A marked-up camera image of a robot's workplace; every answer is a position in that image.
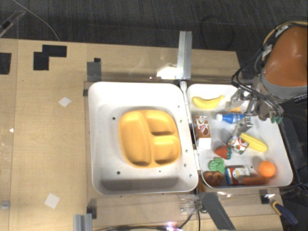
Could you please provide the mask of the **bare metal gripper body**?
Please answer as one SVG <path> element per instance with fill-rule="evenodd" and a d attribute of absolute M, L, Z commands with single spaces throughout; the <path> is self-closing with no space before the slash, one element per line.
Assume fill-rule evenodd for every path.
<path fill-rule="evenodd" d="M 271 96 L 260 79 L 254 79 L 249 87 L 247 116 L 258 116 L 260 120 L 282 120 L 283 109 L 279 105 L 279 99 Z"/>

